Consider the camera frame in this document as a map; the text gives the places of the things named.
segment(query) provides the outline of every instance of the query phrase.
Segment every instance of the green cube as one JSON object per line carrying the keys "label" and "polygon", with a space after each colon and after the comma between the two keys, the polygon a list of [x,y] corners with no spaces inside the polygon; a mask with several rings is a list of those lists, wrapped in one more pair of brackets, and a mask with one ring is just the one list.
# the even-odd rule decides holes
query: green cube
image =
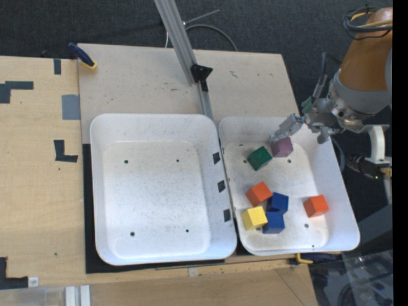
{"label": "green cube", "polygon": [[270,160],[272,160],[272,156],[269,154],[268,150],[264,146],[262,146],[252,152],[247,160],[254,168],[254,170],[258,171],[263,166],[266,166]]}

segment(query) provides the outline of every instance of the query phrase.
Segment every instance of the block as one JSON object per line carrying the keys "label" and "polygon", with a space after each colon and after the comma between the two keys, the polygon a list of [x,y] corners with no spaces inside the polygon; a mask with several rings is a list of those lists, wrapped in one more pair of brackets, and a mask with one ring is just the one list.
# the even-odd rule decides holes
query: block
{"label": "block", "polygon": [[247,160],[254,170],[258,171],[260,168],[266,166],[270,160],[272,160],[272,156],[264,146],[261,146],[249,154]]}
{"label": "block", "polygon": [[283,138],[273,144],[270,149],[273,157],[287,157],[293,152],[292,141],[290,137]]}
{"label": "block", "polygon": [[305,207],[308,217],[317,217],[329,211],[329,206],[327,205],[324,195],[317,195],[308,198],[303,202],[303,206]]}
{"label": "block", "polygon": [[242,220],[246,230],[261,228],[263,225],[268,223],[263,207],[248,208],[242,214]]}
{"label": "block", "polygon": [[272,196],[272,192],[269,190],[268,186],[261,181],[260,183],[252,186],[248,191],[245,193],[246,197],[252,204],[252,206],[256,207],[263,201],[266,201],[268,198]]}
{"label": "block", "polygon": [[272,193],[272,197],[266,203],[267,212],[279,212],[285,214],[288,211],[289,196]]}
{"label": "block", "polygon": [[285,228],[283,214],[280,212],[267,212],[266,219],[268,223],[262,227],[263,233],[280,233]]}

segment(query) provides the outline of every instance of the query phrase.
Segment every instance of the table surface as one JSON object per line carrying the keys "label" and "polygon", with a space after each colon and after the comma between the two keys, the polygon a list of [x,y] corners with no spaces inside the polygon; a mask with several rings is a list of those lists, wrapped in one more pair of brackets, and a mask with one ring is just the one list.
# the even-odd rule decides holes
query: table surface
{"label": "table surface", "polygon": [[[0,104],[0,132],[5,138],[0,140],[0,256],[8,257],[7,277],[38,277],[40,286],[48,287],[186,279],[191,268],[182,266],[85,274],[82,143],[88,134],[84,128],[97,112],[112,112],[118,106],[123,112],[138,113],[201,110],[198,93],[187,85],[172,49],[81,47],[97,60],[96,71],[78,66],[75,60],[61,60],[62,71],[56,75],[53,59],[0,57],[0,84],[34,82],[34,90],[11,90],[10,104]],[[285,117],[298,111],[281,55],[194,53],[200,64],[214,68],[207,82],[216,124],[229,115]],[[126,94],[105,94],[112,86],[123,92],[134,88],[136,102],[130,103]],[[82,120],[62,119],[61,97],[79,92]],[[83,103],[87,94],[93,99],[89,104]],[[85,105],[98,104],[108,107],[84,110]],[[78,155],[78,161],[56,161],[54,140],[64,140],[65,153]],[[194,268],[194,276],[275,271],[288,268],[292,257],[232,255],[223,265]],[[307,267],[299,273],[307,291],[313,292]]]}

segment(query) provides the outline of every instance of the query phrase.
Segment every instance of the white tray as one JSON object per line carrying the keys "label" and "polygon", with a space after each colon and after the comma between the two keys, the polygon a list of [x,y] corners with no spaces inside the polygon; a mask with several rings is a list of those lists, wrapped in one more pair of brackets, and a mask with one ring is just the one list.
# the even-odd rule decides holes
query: white tray
{"label": "white tray", "polygon": [[[317,134],[304,125],[291,136],[294,151],[288,157],[275,157],[258,171],[244,162],[262,145],[270,151],[269,134],[278,130],[284,119],[227,117],[219,125],[242,245],[259,256],[354,249],[360,241],[360,232],[330,141],[319,145]],[[241,214],[252,207],[245,192],[261,181],[265,181],[272,192],[289,196],[288,211],[284,214],[286,228],[279,234],[245,230]],[[325,195],[330,210],[322,216],[308,218],[303,202],[319,194]]]}
{"label": "white tray", "polygon": [[232,254],[237,236],[208,117],[110,113],[97,116],[90,133],[96,249],[105,262]]}

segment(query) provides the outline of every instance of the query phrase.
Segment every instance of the black floor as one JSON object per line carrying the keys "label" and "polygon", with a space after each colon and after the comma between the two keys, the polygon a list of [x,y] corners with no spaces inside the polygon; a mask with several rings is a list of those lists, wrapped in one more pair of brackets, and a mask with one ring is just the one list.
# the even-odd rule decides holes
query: black floor
{"label": "black floor", "polygon": [[[342,59],[351,39],[342,28],[353,8],[392,6],[393,0],[176,0],[183,20],[213,10],[199,23],[226,32],[240,51],[282,54],[298,106],[313,91],[321,53]],[[189,31],[193,48],[232,50],[209,29]],[[0,55],[69,58],[69,42],[163,47],[166,32],[153,0],[0,0]],[[328,65],[332,76],[336,64]],[[0,82],[5,74],[1,73]],[[372,122],[391,124],[391,110]],[[346,155],[369,153],[368,136],[350,132],[336,137]],[[391,128],[386,133],[392,156]],[[382,182],[345,169],[344,182],[358,221],[386,204]]]}

